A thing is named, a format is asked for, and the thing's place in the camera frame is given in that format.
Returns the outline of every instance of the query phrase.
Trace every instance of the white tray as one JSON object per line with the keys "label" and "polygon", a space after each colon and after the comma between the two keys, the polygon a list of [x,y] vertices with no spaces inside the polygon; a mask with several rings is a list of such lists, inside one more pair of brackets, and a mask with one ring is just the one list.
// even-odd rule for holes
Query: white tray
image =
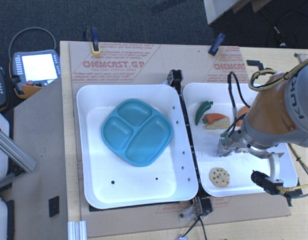
{"label": "white tray", "polygon": [[[123,101],[139,99],[161,112],[173,137],[150,165],[136,167],[113,153],[102,140],[108,115]],[[187,201],[198,181],[177,92],[163,84],[87,85],[77,93],[84,193],[90,205],[111,209]]]}
{"label": "white tray", "polygon": [[[252,91],[247,83],[240,84],[242,96],[248,104],[252,104],[257,92]],[[232,91],[238,109],[244,106],[237,86],[232,83]],[[253,170],[270,175],[268,159],[260,159],[250,153],[234,153],[226,157],[217,154],[220,134],[224,130],[207,130],[203,123],[195,125],[195,114],[200,104],[204,101],[213,101],[207,113],[221,113],[233,122],[232,103],[228,92],[227,83],[190,83],[183,90],[184,101],[187,108],[193,145],[200,173],[201,184],[211,196],[224,197],[242,194],[261,193],[264,190],[251,180]],[[280,179],[285,187],[294,187],[297,184],[297,174],[286,144],[268,149],[269,152],[284,152],[280,158]],[[230,175],[227,187],[216,187],[209,179],[212,168],[224,168]]]}

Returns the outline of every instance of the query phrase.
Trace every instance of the black floor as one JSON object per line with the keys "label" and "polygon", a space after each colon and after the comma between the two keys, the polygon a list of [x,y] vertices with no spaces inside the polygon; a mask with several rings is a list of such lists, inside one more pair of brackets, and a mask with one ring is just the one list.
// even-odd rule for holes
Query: black floor
{"label": "black floor", "polygon": [[[10,42],[25,28],[45,28],[59,43],[82,41],[86,26],[96,27],[103,42],[211,45],[224,33],[222,44],[228,46],[275,48],[285,43],[308,49],[308,0],[273,0],[257,13],[248,4],[211,25],[203,0],[0,0],[0,66],[8,70]],[[51,48],[51,37],[33,30],[15,40],[11,54]],[[19,102],[12,99],[4,113]]]}

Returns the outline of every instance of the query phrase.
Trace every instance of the white screen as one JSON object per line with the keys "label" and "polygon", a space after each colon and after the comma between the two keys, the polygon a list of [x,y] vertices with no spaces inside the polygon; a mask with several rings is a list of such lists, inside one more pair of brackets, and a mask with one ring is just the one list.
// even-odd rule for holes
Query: white screen
{"label": "white screen", "polygon": [[41,81],[58,78],[52,54],[22,56],[26,81]]}

